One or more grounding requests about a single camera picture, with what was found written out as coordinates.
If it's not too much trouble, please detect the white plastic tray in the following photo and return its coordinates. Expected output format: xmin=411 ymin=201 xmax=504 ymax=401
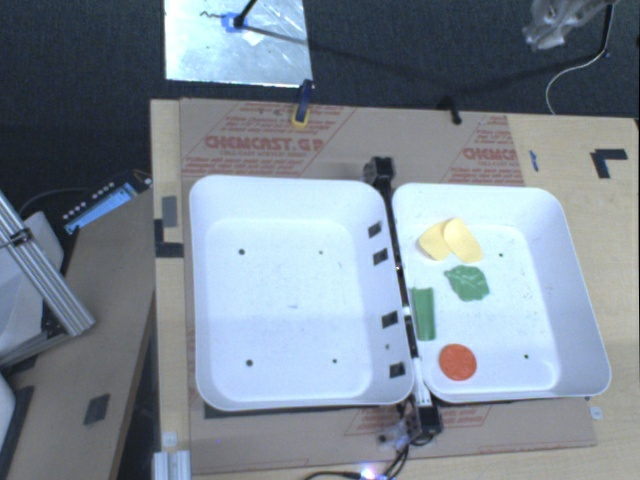
xmin=390 ymin=182 xmax=613 ymax=405
xmin=188 ymin=173 xmax=417 ymax=413

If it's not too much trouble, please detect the thin black and white rod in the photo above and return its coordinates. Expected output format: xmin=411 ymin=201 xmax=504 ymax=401
xmin=376 ymin=175 xmax=432 ymax=411

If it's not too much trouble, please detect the orange round slice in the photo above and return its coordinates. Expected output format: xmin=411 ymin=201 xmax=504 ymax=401
xmin=438 ymin=343 xmax=478 ymax=383

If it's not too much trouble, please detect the green lettuce leaf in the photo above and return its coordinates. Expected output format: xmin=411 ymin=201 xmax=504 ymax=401
xmin=443 ymin=264 xmax=491 ymax=303

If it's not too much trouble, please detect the brown cardboard board red print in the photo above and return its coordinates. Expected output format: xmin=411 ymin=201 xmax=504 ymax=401
xmin=178 ymin=98 xmax=600 ymax=476

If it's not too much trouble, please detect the green rectangular strip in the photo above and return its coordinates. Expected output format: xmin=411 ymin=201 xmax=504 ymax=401
xmin=410 ymin=287 xmax=438 ymax=342

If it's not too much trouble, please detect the yellow oval slice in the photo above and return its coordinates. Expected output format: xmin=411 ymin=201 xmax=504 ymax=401
xmin=418 ymin=220 xmax=455 ymax=263
xmin=443 ymin=217 xmax=485 ymax=265

